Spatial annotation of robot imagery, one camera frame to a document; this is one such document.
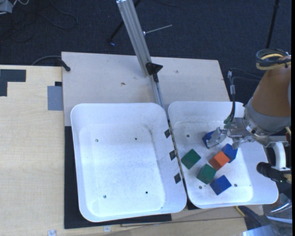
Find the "light wood surface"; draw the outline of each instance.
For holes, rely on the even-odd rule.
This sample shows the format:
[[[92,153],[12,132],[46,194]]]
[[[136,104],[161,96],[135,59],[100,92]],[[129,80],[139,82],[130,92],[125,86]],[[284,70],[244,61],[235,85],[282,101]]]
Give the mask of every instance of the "light wood surface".
[[[46,236],[48,230],[56,230],[57,236],[231,236],[246,230],[233,207],[220,210],[219,216],[211,209],[182,211],[173,215],[175,223],[159,226],[112,225],[110,232],[102,226],[64,229],[64,115],[48,111],[47,101],[47,86],[62,81],[63,68],[0,69],[27,71],[26,82],[8,82],[7,97],[0,97],[0,236]]]

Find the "blue-gray tape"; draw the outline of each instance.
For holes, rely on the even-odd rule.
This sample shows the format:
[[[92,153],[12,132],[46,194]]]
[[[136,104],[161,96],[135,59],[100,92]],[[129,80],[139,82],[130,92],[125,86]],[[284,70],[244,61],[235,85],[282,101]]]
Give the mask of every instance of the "blue-gray tape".
[[[62,111],[63,110],[62,87],[47,86],[47,95],[48,95],[48,110]]]

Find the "black clamp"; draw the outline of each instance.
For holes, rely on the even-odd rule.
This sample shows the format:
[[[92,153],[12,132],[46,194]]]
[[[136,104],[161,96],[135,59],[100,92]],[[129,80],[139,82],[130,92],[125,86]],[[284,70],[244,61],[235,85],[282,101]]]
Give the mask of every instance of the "black clamp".
[[[159,70],[161,70],[163,68],[162,65],[158,65],[158,64],[154,64],[151,62],[148,62],[146,64],[146,68],[147,68],[147,72],[149,75],[153,75],[153,79],[155,82],[159,82],[158,81],[158,77],[157,77],[157,73],[159,72]]]

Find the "tray containing blocks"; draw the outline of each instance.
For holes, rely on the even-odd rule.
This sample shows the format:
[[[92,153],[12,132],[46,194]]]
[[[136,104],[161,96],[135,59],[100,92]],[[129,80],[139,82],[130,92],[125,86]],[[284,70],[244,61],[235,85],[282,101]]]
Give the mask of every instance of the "tray containing blocks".
[[[224,127],[231,108],[231,102],[174,102],[168,108],[187,196],[196,207],[272,204],[278,198],[275,182],[256,170],[259,162],[268,161],[262,145],[233,149],[232,139],[226,138],[207,147],[206,139]],[[235,117],[243,113],[237,102]]]

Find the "wooden table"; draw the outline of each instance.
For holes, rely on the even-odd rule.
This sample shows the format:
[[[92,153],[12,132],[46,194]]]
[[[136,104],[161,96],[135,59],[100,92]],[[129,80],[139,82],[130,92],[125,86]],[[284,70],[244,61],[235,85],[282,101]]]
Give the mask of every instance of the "wooden table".
[[[172,76],[179,75],[173,59],[155,59],[168,62],[171,64],[168,72],[172,71]],[[197,79],[201,94],[196,98],[202,101],[229,100],[217,61],[179,61],[184,61],[185,67],[189,62],[197,62],[201,67],[202,76]],[[233,207],[183,210],[173,214],[170,223],[158,226],[112,225],[64,229],[65,118],[63,110],[48,110],[47,97],[47,88],[54,86],[55,82],[62,82],[63,68],[0,65],[1,69],[26,70],[26,81],[7,82],[7,96],[0,96],[0,236],[46,236],[48,231],[50,235],[55,235],[52,234],[55,232],[57,236],[111,233],[120,236],[198,233],[232,236],[246,231],[243,217]],[[163,93],[166,92],[165,74],[162,77],[160,73],[159,76],[164,81]],[[259,206],[252,209],[262,213]]]

